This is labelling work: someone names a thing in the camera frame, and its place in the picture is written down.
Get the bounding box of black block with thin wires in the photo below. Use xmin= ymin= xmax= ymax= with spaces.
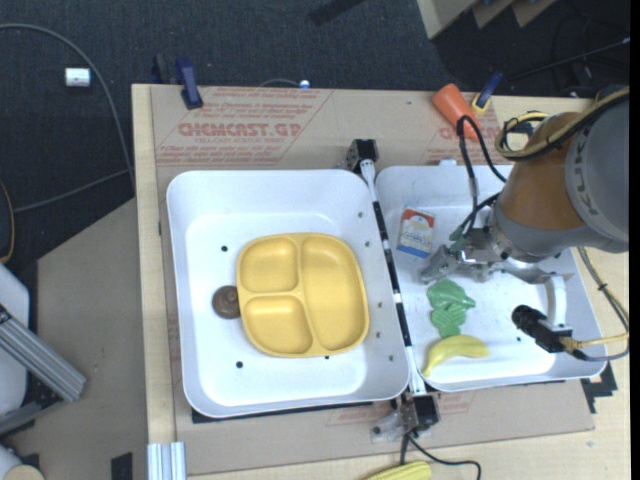
xmin=370 ymin=392 xmax=442 ymax=443
xmin=343 ymin=137 xmax=380 ymax=173

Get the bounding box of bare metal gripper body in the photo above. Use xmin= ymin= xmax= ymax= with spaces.
xmin=449 ymin=226 xmax=542 ymax=282

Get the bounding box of white plastic tray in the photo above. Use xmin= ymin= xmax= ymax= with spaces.
xmin=165 ymin=168 xmax=413 ymax=418
xmin=373 ymin=163 xmax=609 ymax=393

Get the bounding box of green broccoli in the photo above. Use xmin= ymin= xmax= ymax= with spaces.
xmin=425 ymin=278 xmax=478 ymax=340

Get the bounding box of yellow banana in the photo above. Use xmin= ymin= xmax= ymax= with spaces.
xmin=421 ymin=333 xmax=491 ymax=377

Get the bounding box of brown cardboard board red print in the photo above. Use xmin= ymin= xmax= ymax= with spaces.
xmin=149 ymin=85 xmax=597 ymax=475

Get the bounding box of yellow corn cob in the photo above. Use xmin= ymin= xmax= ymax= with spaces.
xmin=363 ymin=460 xmax=433 ymax=480

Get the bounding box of blue white orange carton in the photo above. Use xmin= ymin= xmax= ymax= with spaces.
xmin=396 ymin=206 xmax=437 ymax=260

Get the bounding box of thin black and white rod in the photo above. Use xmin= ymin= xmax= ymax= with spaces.
xmin=360 ymin=158 xmax=425 ymax=395

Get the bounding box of yellow divided plate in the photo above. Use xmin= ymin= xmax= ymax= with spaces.
xmin=235 ymin=232 xmax=372 ymax=360

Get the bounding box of black cylinder on white bracket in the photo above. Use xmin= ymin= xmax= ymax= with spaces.
xmin=510 ymin=269 xmax=576 ymax=354

